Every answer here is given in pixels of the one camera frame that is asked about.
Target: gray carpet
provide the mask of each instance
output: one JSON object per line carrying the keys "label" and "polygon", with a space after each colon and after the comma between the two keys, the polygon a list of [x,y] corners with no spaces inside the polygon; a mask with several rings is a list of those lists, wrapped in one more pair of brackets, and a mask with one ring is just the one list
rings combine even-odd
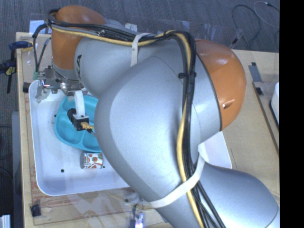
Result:
{"label": "gray carpet", "polygon": [[[31,20],[43,19],[50,9],[71,4],[94,9],[122,24],[137,24],[142,32],[184,29],[226,46],[243,32],[234,49],[279,51],[280,0],[0,0],[0,60],[10,58],[8,45],[17,31],[29,31]],[[0,75],[0,216],[12,211],[9,126],[12,112],[18,110],[16,77],[12,77],[11,93],[6,94],[8,77]]]}

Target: label on can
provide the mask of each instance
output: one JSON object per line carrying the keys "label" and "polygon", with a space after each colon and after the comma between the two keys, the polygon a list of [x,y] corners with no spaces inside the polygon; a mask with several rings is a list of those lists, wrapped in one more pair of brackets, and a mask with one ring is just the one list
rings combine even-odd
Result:
{"label": "label on can", "polygon": [[80,155],[80,167],[83,169],[88,168],[102,168],[104,157],[102,153],[87,153],[82,152]]}

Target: black wire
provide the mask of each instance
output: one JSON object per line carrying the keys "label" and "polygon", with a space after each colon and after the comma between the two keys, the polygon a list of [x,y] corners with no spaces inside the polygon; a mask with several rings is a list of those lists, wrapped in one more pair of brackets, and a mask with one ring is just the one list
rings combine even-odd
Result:
{"label": "black wire", "polygon": [[38,36],[38,34],[40,33],[40,31],[42,31],[43,29],[46,29],[48,26],[46,24],[42,24],[39,25],[37,27],[37,29],[35,30],[34,34],[33,34],[33,52],[34,52],[34,60],[35,60],[35,71],[36,73],[39,71],[39,63],[38,63],[38,59],[37,59],[37,51],[36,51],[36,38]]}
{"label": "black wire", "polygon": [[48,25],[51,27],[52,24],[61,26],[61,27],[78,27],[83,29],[91,29],[100,32],[101,30],[105,30],[108,32],[115,32],[117,35],[124,35],[125,37],[134,38],[135,35],[132,33],[128,33],[126,31],[121,31],[116,28],[108,27],[105,25],[97,25],[97,24],[82,24],[82,23],[69,23],[62,20],[58,20],[55,18],[56,13],[59,11],[59,9],[52,9],[49,11],[47,16]]}
{"label": "black wire", "polygon": [[280,12],[280,10],[279,10],[276,6],[272,5],[272,4],[269,3],[269,2],[268,2],[266,5],[272,7],[272,8],[274,8],[276,11]]}
{"label": "black wire", "polygon": [[[191,45],[191,42],[189,41],[189,35],[186,34],[184,31],[172,31],[172,32],[169,32],[169,33],[167,33],[167,31],[164,32],[164,38],[166,38],[166,39],[172,39],[173,38],[177,41],[178,45],[180,46],[180,51],[181,51],[182,61],[183,61],[183,75],[185,75],[185,77],[183,79],[184,82],[183,82],[183,99],[182,99],[182,108],[184,108],[184,103],[187,100],[187,93],[188,93],[188,88],[189,88],[189,85],[190,85],[189,84],[190,81],[189,81],[189,77],[188,77],[189,72],[188,72],[188,67],[187,67],[185,47],[184,47],[184,44],[181,41],[181,39],[178,36],[175,35],[176,33],[183,34],[190,45]],[[187,140],[188,140],[188,138],[183,137],[183,143],[182,143],[182,148],[183,149],[185,149],[189,146]],[[186,172],[186,176],[188,178],[189,175],[188,175],[187,168],[185,168],[185,172]],[[194,187],[191,190],[191,193],[192,193],[193,196],[196,196],[196,197],[199,196],[197,187]],[[205,210],[203,210],[201,208],[201,206],[197,203],[197,201],[196,201],[196,204],[197,204],[197,207],[198,207],[198,210],[199,210],[199,215],[202,219],[202,222],[203,222],[204,226],[206,228],[208,228],[207,218],[206,218],[206,214],[204,212]]]}
{"label": "black wire", "polygon": [[45,42],[45,44],[43,45],[43,48],[42,48],[42,51],[40,53],[40,57],[39,57],[39,61],[38,61],[38,68],[40,67],[40,64],[41,64],[41,60],[42,60],[42,57],[43,57],[43,54],[44,54],[44,51],[47,47],[48,43]]}
{"label": "black wire", "polygon": [[137,207],[137,204],[135,204],[135,205],[133,206],[133,209],[132,209],[133,219],[135,219],[136,207]]}
{"label": "black wire", "polygon": [[250,10],[250,11],[257,17],[258,29],[256,30],[256,33],[254,34],[254,36],[247,42],[246,39],[244,38],[244,35],[242,35],[242,38],[243,38],[244,41],[246,42],[246,44],[247,44],[249,50],[252,50],[250,45],[251,45],[252,41],[258,36],[258,34],[259,34],[260,31],[261,31],[261,21],[260,21],[260,18],[258,17],[258,15],[256,14],[256,12],[254,12],[253,9],[251,9],[251,8],[248,7],[247,5],[239,4],[239,5],[236,5],[236,6],[232,9],[232,12],[231,12],[233,23],[234,23],[234,25],[235,25],[235,27],[236,27],[237,29],[238,29],[239,27],[238,27],[237,24],[236,24],[236,21],[235,21],[235,19],[234,19],[233,13],[234,13],[234,11],[235,11],[238,7],[244,7],[244,8],[246,8],[246,9]]}
{"label": "black wire", "polygon": [[77,27],[82,29],[90,29],[95,31],[98,35],[101,35],[103,37],[119,37],[120,40],[123,41],[133,41],[135,38],[135,34],[128,33],[122,30],[118,30],[116,28],[104,26],[104,25],[94,25],[94,24],[55,24],[60,27],[68,28],[68,27]]}
{"label": "black wire", "polygon": [[[191,125],[191,109],[192,109],[194,87],[195,87],[196,43],[195,43],[194,38],[191,35],[187,36],[187,40],[191,47],[191,61],[190,61],[190,69],[187,69],[184,66],[184,73],[187,74],[187,77],[185,77],[183,92],[187,95],[187,97],[183,96],[183,106],[184,106],[184,99],[186,98],[187,99],[187,109],[186,109],[184,136],[183,136],[183,161],[184,161],[184,165],[185,165],[185,172],[186,172],[187,178],[189,178],[194,173],[194,164],[193,164],[193,161],[191,158],[191,152],[190,152],[190,125]],[[218,213],[216,212],[214,206],[212,205],[212,202],[208,198],[208,196],[207,196],[206,192],[204,191],[204,188],[202,187],[202,184],[200,182],[199,182],[198,187],[202,193],[202,196],[205,198],[211,211],[213,212],[215,218],[217,219],[220,227],[224,228],[225,225],[223,224]],[[206,208],[203,206],[203,204],[200,201],[200,196],[197,191],[197,186],[195,186],[192,189],[192,193],[193,193],[193,196],[196,198],[198,207],[200,207],[200,209],[201,209],[201,214],[203,214],[202,219],[204,220],[204,225],[208,226],[208,223],[206,221],[206,216],[207,216],[208,219],[211,221],[212,225],[214,227],[217,227],[217,225],[215,224],[213,219],[210,217],[209,213],[206,211]]]}

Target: blue plate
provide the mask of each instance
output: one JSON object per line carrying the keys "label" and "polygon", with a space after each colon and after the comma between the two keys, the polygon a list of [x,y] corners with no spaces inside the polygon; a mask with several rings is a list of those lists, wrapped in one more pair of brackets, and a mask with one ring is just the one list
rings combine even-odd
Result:
{"label": "blue plate", "polygon": [[[85,113],[89,116],[89,123],[94,126],[94,112],[98,99],[90,95],[84,96]],[[69,101],[67,97],[63,99],[58,109],[55,119],[55,133],[58,139],[70,146],[88,152],[100,153],[101,149],[97,139],[88,131],[77,131],[67,116],[71,108],[76,108],[75,100]]]}

